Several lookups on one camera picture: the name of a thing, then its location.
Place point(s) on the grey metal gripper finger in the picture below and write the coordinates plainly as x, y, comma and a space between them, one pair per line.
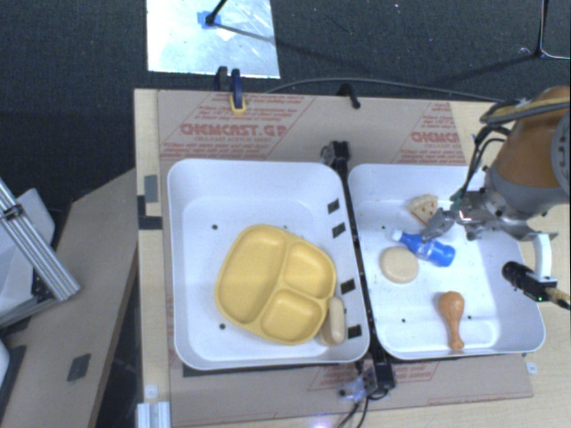
473, 232
437, 224

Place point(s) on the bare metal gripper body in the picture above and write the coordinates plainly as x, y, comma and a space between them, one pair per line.
484, 210

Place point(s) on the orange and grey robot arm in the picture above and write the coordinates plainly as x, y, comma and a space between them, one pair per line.
526, 158

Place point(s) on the beige pizza slice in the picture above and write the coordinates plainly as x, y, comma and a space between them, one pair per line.
421, 208

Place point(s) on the blue bottle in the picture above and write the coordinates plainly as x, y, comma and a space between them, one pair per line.
432, 250

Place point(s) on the round beige biscuit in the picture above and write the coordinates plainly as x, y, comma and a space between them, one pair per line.
399, 265

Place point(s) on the white plastic tray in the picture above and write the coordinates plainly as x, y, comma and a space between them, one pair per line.
490, 310
205, 283

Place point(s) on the brown chicken drumstick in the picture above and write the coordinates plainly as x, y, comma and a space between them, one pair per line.
451, 310

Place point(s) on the thin black rod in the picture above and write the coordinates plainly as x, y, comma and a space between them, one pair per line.
357, 257

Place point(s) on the beige bread roll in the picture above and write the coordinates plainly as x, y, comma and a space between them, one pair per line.
335, 323

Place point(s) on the yellow divided plate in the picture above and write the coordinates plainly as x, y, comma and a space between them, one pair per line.
263, 274

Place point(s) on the brown cardboard board red print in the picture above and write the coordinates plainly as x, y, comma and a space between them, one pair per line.
267, 136

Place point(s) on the black cylinder on white bracket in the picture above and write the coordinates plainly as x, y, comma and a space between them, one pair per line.
522, 277

